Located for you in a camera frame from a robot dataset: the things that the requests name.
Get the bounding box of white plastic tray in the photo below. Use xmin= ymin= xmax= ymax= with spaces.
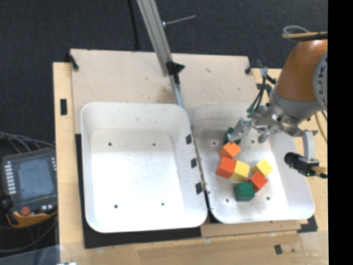
xmin=80 ymin=101 xmax=208 ymax=234
xmin=190 ymin=103 xmax=316 ymax=225

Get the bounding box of orange cube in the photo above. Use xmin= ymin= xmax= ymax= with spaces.
xmin=247 ymin=171 xmax=269 ymax=193
xmin=218 ymin=141 xmax=242 ymax=160
xmin=215 ymin=156 xmax=237 ymax=179

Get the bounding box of green cube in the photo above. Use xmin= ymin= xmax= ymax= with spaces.
xmin=234 ymin=182 xmax=255 ymax=203
xmin=222 ymin=127 xmax=242 ymax=146

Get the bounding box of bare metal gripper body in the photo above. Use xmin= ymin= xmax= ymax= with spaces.
xmin=249 ymin=103 xmax=307 ymax=137

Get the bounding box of pale flat board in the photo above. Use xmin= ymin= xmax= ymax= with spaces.
xmin=68 ymin=47 xmax=309 ymax=239

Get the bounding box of black cylinder on white bracket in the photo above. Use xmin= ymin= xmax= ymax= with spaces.
xmin=284 ymin=130 xmax=320 ymax=177

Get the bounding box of yellow cube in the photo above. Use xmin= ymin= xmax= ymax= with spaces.
xmin=251 ymin=158 xmax=274 ymax=177
xmin=230 ymin=160 xmax=251 ymax=183

